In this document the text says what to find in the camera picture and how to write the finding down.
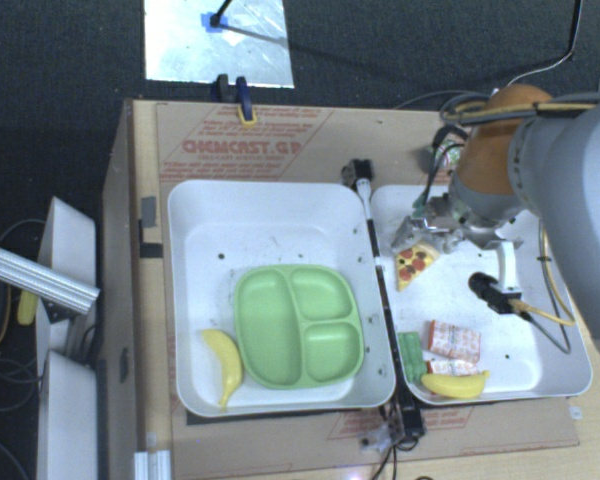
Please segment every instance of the toy pizza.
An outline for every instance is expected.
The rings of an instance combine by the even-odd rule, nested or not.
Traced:
[[[399,252],[396,255],[398,291],[404,290],[438,256],[440,256],[440,253],[436,248],[426,242],[418,242],[414,246]]]

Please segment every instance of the green compartment plate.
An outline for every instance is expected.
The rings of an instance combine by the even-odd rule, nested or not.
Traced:
[[[319,265],[276,265],[247,272],[234,294],[245,369],[273,389],[324,386],[355,375],[364,342],[349,283]]]

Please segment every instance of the metal plate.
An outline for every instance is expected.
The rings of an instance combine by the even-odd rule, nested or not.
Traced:
[[[282,0],[233,0],[222,30],[205,25],[224,0],[144,0],[149,80],[293,88]]]

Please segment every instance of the yellow banana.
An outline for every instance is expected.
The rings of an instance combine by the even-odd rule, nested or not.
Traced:
[[[215,352],[222,365],[222,398],[218,402],[225,409],[227,401],[242,383],[242,361],[233,340],[217,329],[202,331],[204,341]]]
[[[485,370],[477,375],[442,375],[439,373],[425,373],[421,382],[427,389],[449,398],[475,398],[484,390],[484,385],[489,377]]]

